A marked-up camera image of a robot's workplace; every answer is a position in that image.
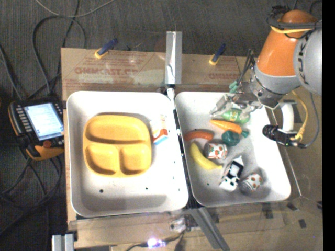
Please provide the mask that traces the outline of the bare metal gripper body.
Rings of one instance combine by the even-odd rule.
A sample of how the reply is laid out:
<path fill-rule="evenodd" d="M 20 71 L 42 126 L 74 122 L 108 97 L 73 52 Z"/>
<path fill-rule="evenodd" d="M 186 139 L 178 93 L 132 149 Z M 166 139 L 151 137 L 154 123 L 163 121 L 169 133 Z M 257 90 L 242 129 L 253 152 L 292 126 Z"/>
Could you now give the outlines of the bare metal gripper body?
<path fill-rule="evenodd" d="M 280 95 L 274 93 L 256 82 L 236 81 L 229 85 L 232 101 L 238 105 L 250 105 L 256 108 L 263 106 L 275 109 L 280 101 Z"/>

